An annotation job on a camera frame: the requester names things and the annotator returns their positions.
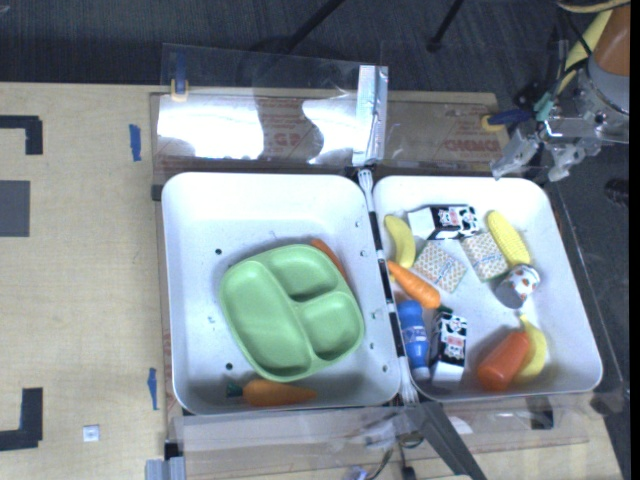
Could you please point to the cow print milk carton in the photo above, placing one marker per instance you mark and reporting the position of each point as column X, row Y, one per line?
column 451, row 343
column 450, row 220

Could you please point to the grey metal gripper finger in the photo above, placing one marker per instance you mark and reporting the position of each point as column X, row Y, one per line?
column 565, row 160
column 517, row 150

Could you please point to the blue bottle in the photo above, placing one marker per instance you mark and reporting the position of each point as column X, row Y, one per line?
column 414, row 335

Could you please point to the orange carrot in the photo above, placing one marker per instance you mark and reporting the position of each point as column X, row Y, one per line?
column 280, row 393
column 415, row 285
column 330, row 255

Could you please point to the yellow banana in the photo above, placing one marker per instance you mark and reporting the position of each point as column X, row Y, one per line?
column 402, row 240
column 539, row 353

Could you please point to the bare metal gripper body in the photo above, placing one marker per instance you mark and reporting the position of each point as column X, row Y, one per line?
column 582, row 128

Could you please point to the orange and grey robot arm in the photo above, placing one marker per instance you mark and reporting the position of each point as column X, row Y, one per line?
column 614, row 50

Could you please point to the white plastic tray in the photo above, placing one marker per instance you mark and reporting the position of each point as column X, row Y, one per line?
column 560, row 318
column 200, row 248

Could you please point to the orange patterned white packet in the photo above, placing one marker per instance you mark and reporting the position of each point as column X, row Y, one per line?
column 484, row 257
column 440, row 267

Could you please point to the small white square piece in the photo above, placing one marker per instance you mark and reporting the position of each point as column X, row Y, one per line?
column 91, row 433

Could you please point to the white cup with orange print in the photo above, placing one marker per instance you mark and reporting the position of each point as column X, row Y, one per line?
column 520, row 284

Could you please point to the green divided plate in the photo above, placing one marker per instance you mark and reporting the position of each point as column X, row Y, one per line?
column 270, row 313

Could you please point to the yellow corn cob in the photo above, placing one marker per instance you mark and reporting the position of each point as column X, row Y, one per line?
column 510, row 238

